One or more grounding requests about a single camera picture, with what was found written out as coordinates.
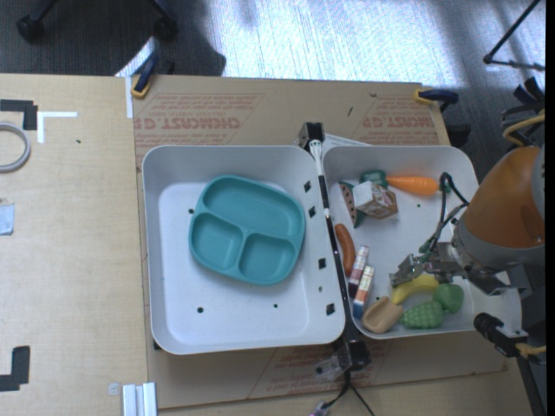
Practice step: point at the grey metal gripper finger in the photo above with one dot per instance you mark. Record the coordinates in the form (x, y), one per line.
(411, 261)
(401, 277)

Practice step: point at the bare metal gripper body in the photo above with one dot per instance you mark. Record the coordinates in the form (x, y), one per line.
(444, 261)

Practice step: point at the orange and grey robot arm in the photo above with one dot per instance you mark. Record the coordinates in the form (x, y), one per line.
(503, 197)

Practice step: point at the yellow banana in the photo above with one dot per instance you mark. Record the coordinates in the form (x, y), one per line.
(412, 289)

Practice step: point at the white plastic tray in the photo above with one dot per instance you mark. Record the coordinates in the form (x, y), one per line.
(403, 236)
(182, 275)

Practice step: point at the small blue labelled bottle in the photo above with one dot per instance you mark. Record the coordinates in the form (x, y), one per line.
(364, 293)

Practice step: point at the tan bread slice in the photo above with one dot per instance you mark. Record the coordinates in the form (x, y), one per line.
(381, 315)

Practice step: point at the small maroon labelled bottle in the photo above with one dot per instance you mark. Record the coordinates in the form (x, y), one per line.
(358, 271)

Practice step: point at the green grapes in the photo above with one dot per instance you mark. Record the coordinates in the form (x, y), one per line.
(422, 315)

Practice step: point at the orange sausage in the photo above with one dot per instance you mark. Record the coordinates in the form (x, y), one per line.
(345, 245)

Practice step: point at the brown and white carton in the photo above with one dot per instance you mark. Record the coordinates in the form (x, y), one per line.
(379, 204)

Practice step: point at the orange carrot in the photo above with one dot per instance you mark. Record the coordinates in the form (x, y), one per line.
(412, 184)

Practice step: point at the thin black and white rod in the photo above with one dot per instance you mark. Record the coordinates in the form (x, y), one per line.
(331, 228)

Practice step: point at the red and green watermelon slice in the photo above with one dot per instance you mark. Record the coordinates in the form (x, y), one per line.
(349, 202)

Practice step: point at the small teal container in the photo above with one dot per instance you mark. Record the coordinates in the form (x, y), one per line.
(373, 177)

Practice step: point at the teal divided plate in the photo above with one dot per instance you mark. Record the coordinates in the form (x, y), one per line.
(247, 228)

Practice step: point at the brown cardboard board, red print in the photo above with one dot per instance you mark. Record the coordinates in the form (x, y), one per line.
(243, 111)

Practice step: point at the black cylinder on white bracket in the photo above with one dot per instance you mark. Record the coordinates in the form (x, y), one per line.
(494, 329)

